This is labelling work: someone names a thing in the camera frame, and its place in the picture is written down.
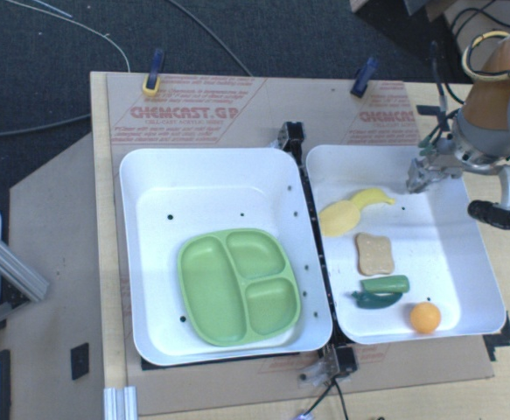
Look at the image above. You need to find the orange ball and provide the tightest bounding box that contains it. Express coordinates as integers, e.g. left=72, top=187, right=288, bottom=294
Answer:
left=409, top=301, right=443, bottom=335

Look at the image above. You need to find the brown cardboard board red print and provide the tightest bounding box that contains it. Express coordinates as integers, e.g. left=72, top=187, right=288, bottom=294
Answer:
left=105, top=73, right=497, bottom=417

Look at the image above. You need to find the yellow banana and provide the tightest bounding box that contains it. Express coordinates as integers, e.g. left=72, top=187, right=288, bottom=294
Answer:
left=349, top=187, right=397, bottom=212

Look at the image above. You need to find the white plastic tray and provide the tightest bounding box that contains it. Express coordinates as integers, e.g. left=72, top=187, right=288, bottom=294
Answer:
left=118, top=147, right=335, bottom=367
left=304, top=143, right=508, bottom=347

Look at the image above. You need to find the black cylinder on white bracket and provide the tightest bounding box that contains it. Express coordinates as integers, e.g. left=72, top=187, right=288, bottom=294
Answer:
left=467, top=164, right=510, bottom=232

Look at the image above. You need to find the tan bread slice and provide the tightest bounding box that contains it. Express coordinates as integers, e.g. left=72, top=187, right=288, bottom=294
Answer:
left=353, top=232, right=396, bottom=277

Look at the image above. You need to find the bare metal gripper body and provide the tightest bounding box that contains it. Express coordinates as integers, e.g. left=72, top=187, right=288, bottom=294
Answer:
left=413, top=144, right=503, bottom=185

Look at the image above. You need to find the black block with thin wires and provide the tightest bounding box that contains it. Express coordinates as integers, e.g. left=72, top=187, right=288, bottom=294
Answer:
left=276, top=121, right=305, bottom=153
left=323, top=344, right=360, bottom=379

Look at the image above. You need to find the green divided plate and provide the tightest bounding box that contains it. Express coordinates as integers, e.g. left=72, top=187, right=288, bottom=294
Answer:
left=176, top=227, right=303, bottom=348

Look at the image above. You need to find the light green cucumber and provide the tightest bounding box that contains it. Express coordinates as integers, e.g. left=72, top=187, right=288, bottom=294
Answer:
left=360, top=274, right=411, bottom=294

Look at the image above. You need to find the dark green pepper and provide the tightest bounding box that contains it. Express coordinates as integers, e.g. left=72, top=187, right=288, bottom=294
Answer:
left=351, top=290, right=405, bottom=311

